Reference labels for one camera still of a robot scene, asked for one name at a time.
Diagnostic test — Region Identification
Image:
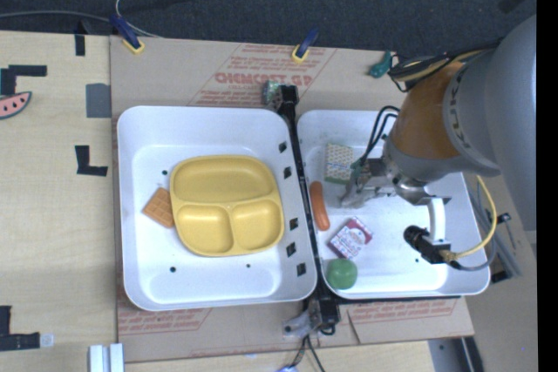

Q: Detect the red and white packet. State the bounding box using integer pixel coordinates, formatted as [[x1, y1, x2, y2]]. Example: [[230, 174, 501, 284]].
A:
[[327, 216, 374, 261]]

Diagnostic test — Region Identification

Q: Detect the black cylinder on white bracket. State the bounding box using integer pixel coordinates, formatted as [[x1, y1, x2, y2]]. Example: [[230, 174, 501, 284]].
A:
[[403, 195, 453, 266]]

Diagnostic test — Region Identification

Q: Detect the white plastic tray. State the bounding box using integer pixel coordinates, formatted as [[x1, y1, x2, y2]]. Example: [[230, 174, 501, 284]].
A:
[[296, 108, 492, 301], [116, 105, 319, 313]]

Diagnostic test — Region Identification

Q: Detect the yellow divided plate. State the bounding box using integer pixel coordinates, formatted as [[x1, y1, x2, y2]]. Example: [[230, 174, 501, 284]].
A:
[[168, 154, 286, 259]]

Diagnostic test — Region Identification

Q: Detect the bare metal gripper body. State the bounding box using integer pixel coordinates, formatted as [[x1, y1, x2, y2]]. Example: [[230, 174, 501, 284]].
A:
[[353, 158, 432, 206]]

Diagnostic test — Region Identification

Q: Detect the brown cardboard board red print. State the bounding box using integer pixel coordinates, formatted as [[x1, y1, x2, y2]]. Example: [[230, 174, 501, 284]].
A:
[[108, 34, 476, 363]]

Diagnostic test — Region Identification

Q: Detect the orange sausage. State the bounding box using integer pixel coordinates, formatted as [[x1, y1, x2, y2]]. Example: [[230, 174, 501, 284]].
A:
[[309, 180, 331, 233]]

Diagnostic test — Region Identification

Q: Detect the orange waffle biscuit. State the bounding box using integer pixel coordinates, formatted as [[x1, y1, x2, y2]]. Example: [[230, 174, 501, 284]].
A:
[[141, 186, 176, 230]]

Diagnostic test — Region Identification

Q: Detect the pink watermelon slice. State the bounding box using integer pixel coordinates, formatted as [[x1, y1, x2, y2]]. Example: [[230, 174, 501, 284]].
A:
[[0, 91, 33, 120]]

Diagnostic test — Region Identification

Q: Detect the green and white patterned carton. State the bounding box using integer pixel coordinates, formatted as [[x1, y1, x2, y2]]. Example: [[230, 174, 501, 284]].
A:
[[323, 142, 356, 186]]

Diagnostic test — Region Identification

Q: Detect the thin black rod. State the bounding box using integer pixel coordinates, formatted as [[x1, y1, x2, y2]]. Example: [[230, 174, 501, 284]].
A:
[[282, 99, 327, 302]]

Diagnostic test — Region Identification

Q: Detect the green apple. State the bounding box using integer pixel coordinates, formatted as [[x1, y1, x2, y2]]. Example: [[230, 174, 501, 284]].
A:
[[326, 257, 359, 291]]

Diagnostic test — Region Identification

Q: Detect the black block with thin wires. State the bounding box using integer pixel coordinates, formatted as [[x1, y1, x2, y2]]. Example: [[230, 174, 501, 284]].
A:
[[261, 83, 302, 115], [282, 297, 342, 340]]

